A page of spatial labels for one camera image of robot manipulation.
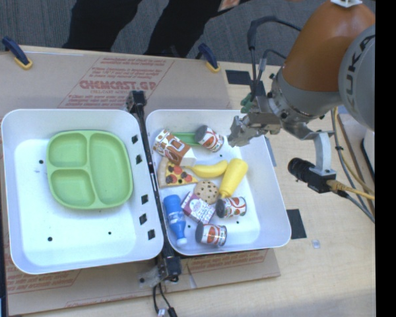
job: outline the red and white can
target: red and white can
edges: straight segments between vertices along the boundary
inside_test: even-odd
[[[195,132],[195,141],[202,145],[204,148],[215,153],[223,146],[224,137],[217,134],[214,130],[202,125]]]
[[[223,246],[226,243],[227,229],[224,225],[198,223],[195,239],[198,243]]]
[[[219,198],[216,203],[216,214],[220,218],[244,216],[246,214],[246,201],[243,197]]]

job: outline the cookie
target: cookie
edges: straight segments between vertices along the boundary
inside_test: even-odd
[[[195,186],[193,193],[208,204],[214,204],[218,197],[218,188],[211,181],[199,181]]]

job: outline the small carton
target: small carton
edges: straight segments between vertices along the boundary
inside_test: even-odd
[[[163,129],[154,140],[152,149],[176,165],[193,166],[197,162],[192,148],[178,137]]]
[[[189,192],[182,202],[181,208],[185,215],[195,222],[207,224],[213,217],[216,209],[214,205],[209,205],[206,201]]]

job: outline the table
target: table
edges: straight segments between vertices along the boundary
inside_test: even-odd
[[[220,62],[221,71],[249,71],[251,65]],[[279,68],[268,66],[263,76],[266,90],[269,75]],[[229,85],[233,109],[249,92],[243,85]],[[309,124],[313,130],[331,130],[331,116]],[[375,224],[350,201],[335,194],[317,194],[297,182],[287,170],[294,157],[314,161],[312,141],[299,141],[285,131],[268,135],[277,178],[286,209],[299,209],[306,238],[292,239],[275,254],[281,276],[166,294],[178,316],[375,316],[376,250]],[[344,154],[350,152],[339,133]],[[337,179],[347,179],[333,153],[332,168]],[[165,306],[160,295],[157,301]],[[102,304],[29,314],[40,316],[156,316],[152,297],[139,297]]]

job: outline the person's leg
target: person's leg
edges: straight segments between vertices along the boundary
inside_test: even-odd
[[[110,52],[142,0],[76,0],[63,48]]]
[[[163,10],[145,52],[170,56],[175,52],[186,57],[204,33],[206,23],[229,10],[218,11],[222,0],[169,0]]]

